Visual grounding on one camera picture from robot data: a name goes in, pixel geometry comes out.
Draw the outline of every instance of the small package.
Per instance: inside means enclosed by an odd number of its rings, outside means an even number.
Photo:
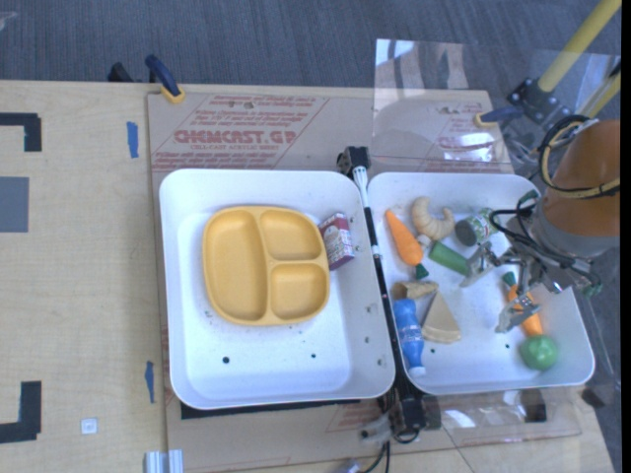
[[[334,270],[355,257],[351,232],[344,214],[333,214],[317,227],[324,240],[329,270]]]

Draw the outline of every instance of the white tray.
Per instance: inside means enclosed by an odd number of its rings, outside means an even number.
[[[208,302],[201,264],[204,225],[238,205],[296,209],[319,223],[350,221],[355,258],[331,272],[314,318],[243,326]],[[347,399],[385,393],[394,379],[379,283],[355,184],[332,171],[182,169],[160,186],[171,382],[198,409]]]
[[[386,283],[413,278],[412,269],[400,261],[384,221],[391,209],[412,228],[410,208],[418,196],[431,198],[430,212],[442,217],[443,207],[453,210],[456,220],[483,207],[513,209],[517,201],[536,187],[523,177],[492,173],[412,173],[378,174],[369,183],[369,198],[375,230],[383,257]],[[501,255],[509,247],[502,234],[490,238],[493,250]],[[443,242],[470,256],[475,248],[459,243],[455,235]],[[559,347],[559,361],[545,372],[529,369],[522,361],[519,346],[525,336],[519,327],[508,333],[495,333],[498,314],[505,303],[506,289],[501,276],[516,267],[502,266],[463,288],[463,277],[428,257],[423,265],[428,279],[439,283],[461,330],[461,339],[452,344],[426,342],[422,361],[426,374],[410,378],[431,394],[461,394],[527,387],[579,385],[588,380],[595,367],[594,354],[573,291],[552,295],[544,288],[532,294],[541,304],[539,315],[544,332]],[[423,303],[418,304],[419,316]]]

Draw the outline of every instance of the blue clamp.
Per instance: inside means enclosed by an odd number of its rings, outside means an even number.
[[[174,76],[162,61],[154,54],[150,54],[145,58],[145,65],[149,67],[152,80],[157,77],[162,82],[160,91],[167,100],[171,103],[180,103],[184,100],[184,91],[177,85]]]
[[[510,121],[524,115],[524,110],[518,106],[503,106],[489,112],[480,112],[473,116],[473,122],[479,128],[489,128],[498,122]]]

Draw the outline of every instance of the blue bottle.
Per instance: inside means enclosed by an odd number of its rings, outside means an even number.
[[[394,302],[394,322],[398,333],[398,342],[403,356],[408,363],[408,372],[412,377],[425,374],[425,367],[421,363],[421,354],[425,341],[421,334],[421,325],[416,318],[416,303],[410,298]]]

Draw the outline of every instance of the dark gray carpet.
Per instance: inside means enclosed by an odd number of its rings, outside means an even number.
[[[146,82],[154,53],[182,83],[371,88],[378,38],[560,50],[599,1],[0,0],[0,78],[105,82],[122,62]],[[588,51],[621,54],[621,12]],[[619,117],[619,100],[604,113]],[[619,250],[598,269],[586,399],[621,471]]]

